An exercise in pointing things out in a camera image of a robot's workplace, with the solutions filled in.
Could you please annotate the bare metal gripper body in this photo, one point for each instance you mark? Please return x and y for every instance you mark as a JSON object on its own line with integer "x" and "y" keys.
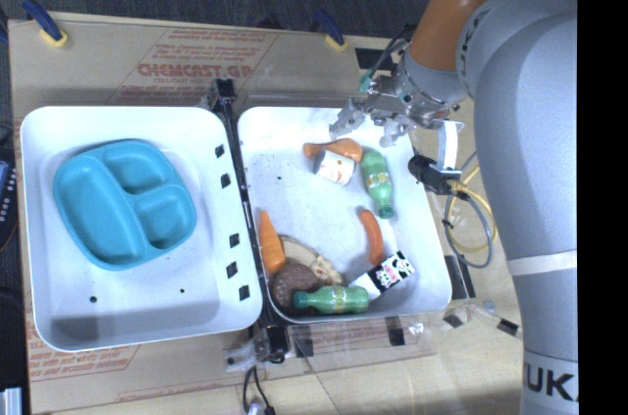
{"x": 407, "y": 101}

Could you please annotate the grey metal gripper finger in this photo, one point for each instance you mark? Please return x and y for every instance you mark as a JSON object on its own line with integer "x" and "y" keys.
{"x": 346, "y": 118}
{"x": 392, "y": 131}

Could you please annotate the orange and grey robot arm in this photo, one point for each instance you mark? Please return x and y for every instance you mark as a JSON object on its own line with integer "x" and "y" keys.
{"x": 525, "y": 148}

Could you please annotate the green plastic bottle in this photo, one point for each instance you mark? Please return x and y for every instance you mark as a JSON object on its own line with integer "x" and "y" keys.
{"x": 336, "y": 299}
{"x": 379, "y": 180}

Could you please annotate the white and orange can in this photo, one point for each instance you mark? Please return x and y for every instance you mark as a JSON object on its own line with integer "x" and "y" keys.
{"x": 336, "y": 168}

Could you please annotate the white plastic tray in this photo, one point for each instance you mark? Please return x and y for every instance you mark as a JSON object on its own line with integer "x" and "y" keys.
{"x": 314, "y": 217}
{"x": 137, "y": 226}

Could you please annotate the orange toy sausage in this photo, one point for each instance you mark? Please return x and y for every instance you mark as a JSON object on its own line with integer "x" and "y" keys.
{"x": 373, "y": 236}

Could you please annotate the thin black rod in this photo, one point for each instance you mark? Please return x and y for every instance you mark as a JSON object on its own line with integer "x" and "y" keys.
{"x": 243, "y": 202}

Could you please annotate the black and white carton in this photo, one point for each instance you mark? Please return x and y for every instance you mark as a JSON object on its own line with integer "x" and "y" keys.
{"x": 387, "y": 275}

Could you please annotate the orange toy carrot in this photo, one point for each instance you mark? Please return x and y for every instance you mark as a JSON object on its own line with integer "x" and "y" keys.
{"x": 270, "y": 246}

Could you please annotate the brown round toy cookie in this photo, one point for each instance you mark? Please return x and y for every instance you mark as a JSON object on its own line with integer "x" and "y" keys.
{"x": 293, "y": 283}

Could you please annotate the brown cardboard board red print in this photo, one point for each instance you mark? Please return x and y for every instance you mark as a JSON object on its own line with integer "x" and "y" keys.
{"x": 162, "y": 60}

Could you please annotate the blue divided plate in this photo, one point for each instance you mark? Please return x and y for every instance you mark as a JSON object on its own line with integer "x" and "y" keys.
{"x": 122, "y": 202}

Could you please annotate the black cylinder on white bracket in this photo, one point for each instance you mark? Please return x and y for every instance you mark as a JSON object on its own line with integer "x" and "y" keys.
{"x": 436, "y": 163}

